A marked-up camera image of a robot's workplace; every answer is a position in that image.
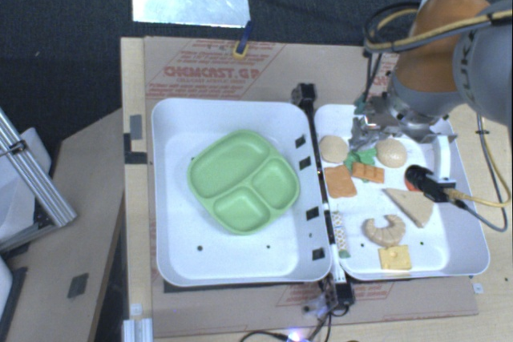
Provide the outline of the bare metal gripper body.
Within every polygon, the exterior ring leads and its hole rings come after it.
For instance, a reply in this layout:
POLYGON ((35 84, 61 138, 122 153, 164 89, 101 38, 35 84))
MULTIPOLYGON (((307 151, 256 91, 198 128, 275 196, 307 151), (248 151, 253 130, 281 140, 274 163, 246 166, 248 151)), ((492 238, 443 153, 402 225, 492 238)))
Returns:
POLYGON ((431 126, 443 117, 443 103, 435 93, 389 91, 368 102, 368 124, 389 135, 427 140, 431 126))

